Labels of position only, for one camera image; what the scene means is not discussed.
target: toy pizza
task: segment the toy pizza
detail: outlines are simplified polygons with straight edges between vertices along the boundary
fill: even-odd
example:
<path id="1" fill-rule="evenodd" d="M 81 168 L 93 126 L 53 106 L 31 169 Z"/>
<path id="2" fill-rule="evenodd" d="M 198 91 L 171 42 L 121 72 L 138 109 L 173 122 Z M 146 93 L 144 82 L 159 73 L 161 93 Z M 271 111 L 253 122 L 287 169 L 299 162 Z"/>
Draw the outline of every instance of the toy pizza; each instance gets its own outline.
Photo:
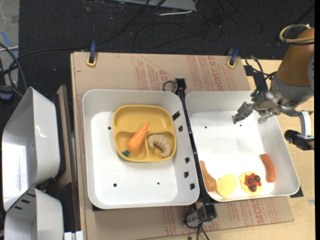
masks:
<path id="1" fill-rule="evenodd" d="M 239 180 L 243 191 L 250 195 L 257 194 L 262 189 L 261 178 L 253 171 L 242 173 Z"/>

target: black fabric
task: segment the black fabric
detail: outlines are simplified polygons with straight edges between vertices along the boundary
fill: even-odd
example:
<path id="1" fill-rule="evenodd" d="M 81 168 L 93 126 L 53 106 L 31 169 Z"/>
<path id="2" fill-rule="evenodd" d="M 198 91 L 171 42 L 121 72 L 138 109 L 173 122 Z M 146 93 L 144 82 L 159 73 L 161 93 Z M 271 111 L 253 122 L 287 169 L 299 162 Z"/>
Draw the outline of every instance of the black fabric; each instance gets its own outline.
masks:
<path id="1" fill-rule="evenodd" d="M 242 58 L 281 60 L 289 46 L 277 40 L 280 31 L 299 19 L 314 27 L 315 10 L 308 11 L 314 3 L 198 0 L 198 13 L 160 16 L 173 10 L 101 0 L 20 0 L 19 62 L 28 86 L 48 98 L 66 85 L 72 108 L 70 54 L 87 51 L 92 40 L 98 52 L 224 55 L 238 46 Z M 60 50 L 23 56 L 43 49 Z M 19 100 L 0 101 L 1 132 Z"/>

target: cardboard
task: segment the cardboard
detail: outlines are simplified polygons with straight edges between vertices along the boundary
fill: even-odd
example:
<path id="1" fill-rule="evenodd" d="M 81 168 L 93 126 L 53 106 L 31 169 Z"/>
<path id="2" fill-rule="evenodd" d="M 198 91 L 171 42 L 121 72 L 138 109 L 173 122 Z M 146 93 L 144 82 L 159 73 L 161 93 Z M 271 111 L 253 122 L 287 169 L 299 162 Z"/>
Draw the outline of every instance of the cardboard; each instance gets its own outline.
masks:
<path id="1" fill-rule="evenodd" d="M 137 240 L 194 233 L 183 224 L 188 207 L 147 207 L 94 211 L 86 183 L 82 97 L 92 89 L 161 91 L 166 81 L 185 78 L 186 92 L 249 91 L 242 61 L 227 67 L 227 56 L 98 53 L 95 67 L 88 52 L 71 54 L 81 230 L 88 240 Z M 203 225 L 218 231 L 289 222 L 293 215 L 285 196 L 215 204 L 217 218 Z"/>

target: blue clamp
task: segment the blue clamp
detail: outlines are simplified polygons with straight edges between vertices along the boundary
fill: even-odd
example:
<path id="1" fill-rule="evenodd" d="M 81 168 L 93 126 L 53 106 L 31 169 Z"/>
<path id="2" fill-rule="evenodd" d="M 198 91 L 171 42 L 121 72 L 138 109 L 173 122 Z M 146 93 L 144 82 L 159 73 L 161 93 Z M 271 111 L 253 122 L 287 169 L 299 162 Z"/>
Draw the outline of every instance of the blue clamp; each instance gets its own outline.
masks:
<path id="1" fill-rule="evenodd" d="M 97 47 L 97 41 L 92 40 L 91 45 L 90 45 L 90 55 L 88 56 L 88 58 L 86 60 L 86 64 L 89 67 L 96 66 L 96 62 L 97 62 L 96 47 Z"/>
<path id="2" fill-rule="evenodd" d="M 8 101 L 13 97 L 13 95 L 14 91 L 12 85 L 0 86 L 0 100 Z"/>
<path id="3" fill-rule="evenodd" d="M 236 66 L 236 59 L 239 53 L 239 47 L 236 46 L 234 49 L 230 49 L 229 53 L 232 52 L 230 58 L 228 59 L 227 66 L 230 69 L 234 69 Z"/>

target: yellow divided tray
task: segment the yellow divided tray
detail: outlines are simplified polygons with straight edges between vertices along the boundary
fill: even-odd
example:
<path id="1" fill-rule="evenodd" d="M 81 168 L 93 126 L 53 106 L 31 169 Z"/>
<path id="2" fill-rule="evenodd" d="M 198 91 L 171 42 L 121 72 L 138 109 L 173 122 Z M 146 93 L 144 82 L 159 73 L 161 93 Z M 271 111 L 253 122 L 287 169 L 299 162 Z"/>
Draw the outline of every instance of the yellow divided tray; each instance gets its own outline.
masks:
<path id="1" fill-rule="evenodd" d="M 150 122 L 147 134 L 141 146 L 136 151 L 127 151 L 129 139 L 146 123 Z M 162 107 L 155 105 L 124 105 L 119 107 L 113 114 L 112 119 L 113 138 L 118 155 L 129 162 L 159 162 L 172 158 L 177 150 L 177 138 L 175 126 L 171 115 Z M 151 135 L 164 135 L 168 138 L 171 154 L 162 158 L 163 150 L 154 145 L 150 148 L 147 139 Z"/>

